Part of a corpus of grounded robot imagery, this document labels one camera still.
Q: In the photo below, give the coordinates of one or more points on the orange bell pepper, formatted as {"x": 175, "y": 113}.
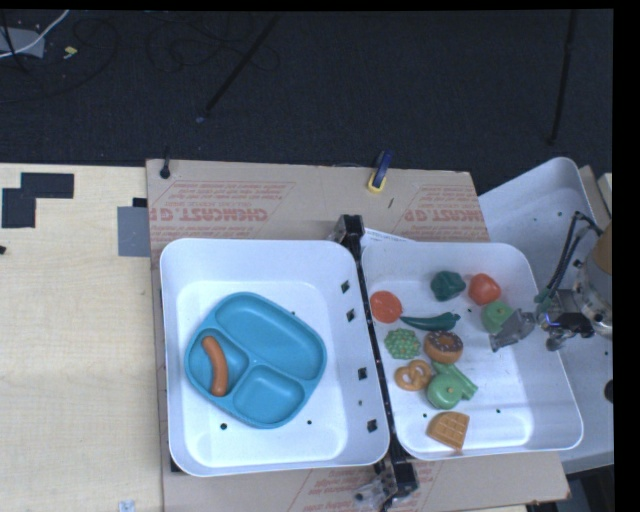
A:
{"x": 484, "y": 289}

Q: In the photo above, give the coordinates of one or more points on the brown cardboard board red print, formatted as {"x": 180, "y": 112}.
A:
{"x": 300, "y": 210}

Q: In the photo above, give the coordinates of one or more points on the orange waffle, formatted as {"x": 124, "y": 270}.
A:
{"x": 448, "y": 430}

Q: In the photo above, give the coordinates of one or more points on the orange sausage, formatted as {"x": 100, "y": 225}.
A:
{"x": 218, "y": 365}

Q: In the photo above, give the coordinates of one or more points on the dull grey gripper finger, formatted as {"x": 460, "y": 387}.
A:
{"x": 515, "y": 330}

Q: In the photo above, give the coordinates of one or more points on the orange pretzel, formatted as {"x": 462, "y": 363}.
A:
{"x": 412, "y": 376}

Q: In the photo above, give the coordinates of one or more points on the white plastic tray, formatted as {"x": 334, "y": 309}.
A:
{"x": 330, "y": 280}
{"x": 505, "y": 390}

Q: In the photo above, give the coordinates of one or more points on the brown doughnut with sprinkles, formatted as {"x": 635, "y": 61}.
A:
{"x": 443, "y": 346}

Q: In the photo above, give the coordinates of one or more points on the dark green chili pepper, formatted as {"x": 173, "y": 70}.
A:
{"x": 430, "y": 321}

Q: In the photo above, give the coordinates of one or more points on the white paper sheet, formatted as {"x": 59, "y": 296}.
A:
{"x": 387, "y": 236}

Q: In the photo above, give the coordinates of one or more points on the orange tomato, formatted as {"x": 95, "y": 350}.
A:
{"x": 385, "y": 306}

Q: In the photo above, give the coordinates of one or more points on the light green broccoli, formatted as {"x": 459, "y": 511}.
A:
{"x": 446, "y": 389}

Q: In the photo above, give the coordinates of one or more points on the green grapes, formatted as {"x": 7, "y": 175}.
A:
{"x": 402, "y": 343}

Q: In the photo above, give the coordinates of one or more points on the blue divided plate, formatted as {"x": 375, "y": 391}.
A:
{"x": 280, "y": 335}

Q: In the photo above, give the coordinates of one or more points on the light green rounded block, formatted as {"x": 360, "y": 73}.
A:
{"x": 496, "y": 317}

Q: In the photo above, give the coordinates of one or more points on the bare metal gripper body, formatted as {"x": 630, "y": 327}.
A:
{"x": 590, "y": 307}

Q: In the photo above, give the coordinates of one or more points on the dark green bell pepper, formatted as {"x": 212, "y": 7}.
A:
{"x": 446, "y": 285}

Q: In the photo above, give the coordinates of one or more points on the thin black and white rod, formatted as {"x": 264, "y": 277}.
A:
{"x": 374, "y": 345}

